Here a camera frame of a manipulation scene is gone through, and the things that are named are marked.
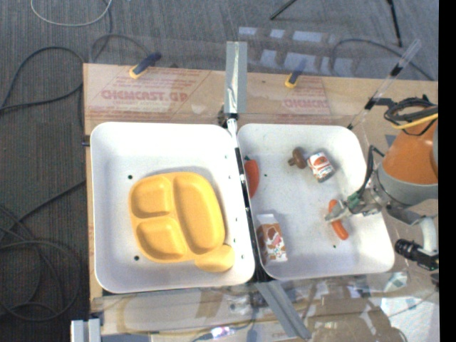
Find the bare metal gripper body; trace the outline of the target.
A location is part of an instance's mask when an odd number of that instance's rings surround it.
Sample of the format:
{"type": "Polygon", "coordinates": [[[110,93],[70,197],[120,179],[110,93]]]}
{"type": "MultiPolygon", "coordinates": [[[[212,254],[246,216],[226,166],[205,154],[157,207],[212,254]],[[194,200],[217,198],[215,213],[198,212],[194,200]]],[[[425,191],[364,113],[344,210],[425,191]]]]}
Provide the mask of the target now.
{"type": "Polygon", "coordinates": [[[368,216],[379,213],[390,201],[389,194],[381,185],[369,180],[348,196],[347,205],[352,214],[368,216]]]}

